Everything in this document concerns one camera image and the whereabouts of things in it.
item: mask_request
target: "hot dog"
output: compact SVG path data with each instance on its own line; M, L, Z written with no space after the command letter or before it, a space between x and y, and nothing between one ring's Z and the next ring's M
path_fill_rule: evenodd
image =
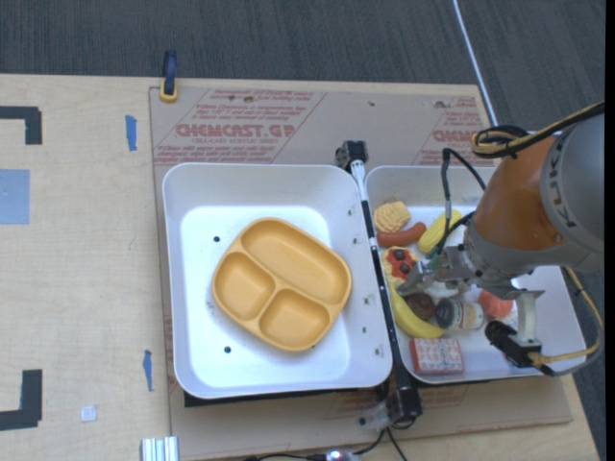
M397 232L382 232L376 233L376 241L383 248L391 246L407 246L418 241L427 230L427 226L423 222L417 222L412 227Z

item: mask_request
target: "white cable on floor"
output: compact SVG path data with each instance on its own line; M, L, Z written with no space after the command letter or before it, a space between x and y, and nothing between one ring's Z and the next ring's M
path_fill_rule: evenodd
M487 114L489 115L489 120L491 121L491 125L495 126L498 124L498 120L496 119L496 114L493 111L493 108L491 107L491 101L489 100L489 94L487 93L487 89L485 88L484 82L482 81L482 75L480 74L479 64L477 63L477 59L474 56L474 50L472 49L472 43L470 42L468 33L465 30L465 24L463 23L463 18L461 17L461 11L459 10L459 5L457 4L457 0L453 0L453 7L455 8L457 22L459 23L459 27L461 28L461 33L463 34L465 45L468 49L468 53L470 54L470 60L472 61L472 66L474 67L474 73L476 74L477 80L479 81L480 93L482 94L482 98L487 108Z

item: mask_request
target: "black tape corner marker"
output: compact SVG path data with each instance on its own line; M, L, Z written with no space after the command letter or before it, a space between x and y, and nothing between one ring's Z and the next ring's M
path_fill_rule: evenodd
M39 420L42 420L42 370L23 371L19 409L0 411L0 430L35 427Z
M35 106L0 106L0 119L23 119L26 123L26 145L42 144L40 110Z

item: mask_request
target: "white small square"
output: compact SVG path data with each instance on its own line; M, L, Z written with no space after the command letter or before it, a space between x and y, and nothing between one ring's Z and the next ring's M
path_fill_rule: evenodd
M89 404L88 406L82 406L81 408L81 421L82 422L94 422L98 418L96 413L96 405Z

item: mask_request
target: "blue and yellow clamp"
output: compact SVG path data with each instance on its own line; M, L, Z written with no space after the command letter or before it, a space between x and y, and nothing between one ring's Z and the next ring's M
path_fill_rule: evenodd
M160 84L160 99L165 103L174 103L177 100L177 51L166 50L162 64L162 82Z

